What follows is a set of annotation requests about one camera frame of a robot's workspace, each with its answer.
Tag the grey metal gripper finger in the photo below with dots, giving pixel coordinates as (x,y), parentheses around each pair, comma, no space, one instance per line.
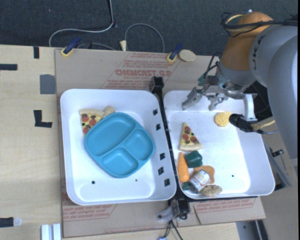
(215,101)
(193,97)

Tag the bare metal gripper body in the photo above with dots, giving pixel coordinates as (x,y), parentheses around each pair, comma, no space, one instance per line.
(223,87)

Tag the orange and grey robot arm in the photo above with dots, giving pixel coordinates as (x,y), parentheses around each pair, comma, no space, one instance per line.
(277,59)

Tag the yellow round waffle biscuit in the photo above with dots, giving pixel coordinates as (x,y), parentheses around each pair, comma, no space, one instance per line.
(221,119)

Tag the toy pizza slice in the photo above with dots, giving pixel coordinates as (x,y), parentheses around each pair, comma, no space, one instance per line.
(87,120)
(188,139)

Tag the tan oval bread slice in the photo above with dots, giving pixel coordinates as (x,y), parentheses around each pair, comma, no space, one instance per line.
(187,55)

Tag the thin black rod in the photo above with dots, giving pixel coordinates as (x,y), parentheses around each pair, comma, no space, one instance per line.
(168,136)

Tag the white plastic tray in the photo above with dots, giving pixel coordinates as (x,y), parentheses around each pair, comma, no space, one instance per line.
(230,154)
(77,179)

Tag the green toy pepper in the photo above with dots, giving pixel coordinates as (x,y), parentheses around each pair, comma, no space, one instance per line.
(194,159)

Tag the orange carrot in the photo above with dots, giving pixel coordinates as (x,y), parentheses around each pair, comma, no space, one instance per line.
(183,169)

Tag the small white labelled can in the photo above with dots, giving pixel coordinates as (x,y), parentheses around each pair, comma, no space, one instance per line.
(200,180)

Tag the pale tan biscuit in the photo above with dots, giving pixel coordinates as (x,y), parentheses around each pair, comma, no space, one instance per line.
(108,110)

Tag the pale tan wedge piece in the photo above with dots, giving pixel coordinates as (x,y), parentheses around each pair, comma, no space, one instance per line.
(123,45)

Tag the blue divided plate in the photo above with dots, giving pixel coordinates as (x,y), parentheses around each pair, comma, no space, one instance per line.
(117,144)

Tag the tan chocolate chip cookie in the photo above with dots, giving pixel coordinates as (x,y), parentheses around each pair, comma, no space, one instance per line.
(211,190)

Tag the brown cardboard board red print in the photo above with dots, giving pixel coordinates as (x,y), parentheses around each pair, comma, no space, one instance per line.
(95,69)

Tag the black cylinder on white bracket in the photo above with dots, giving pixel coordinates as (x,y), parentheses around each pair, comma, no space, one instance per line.
(241,122)

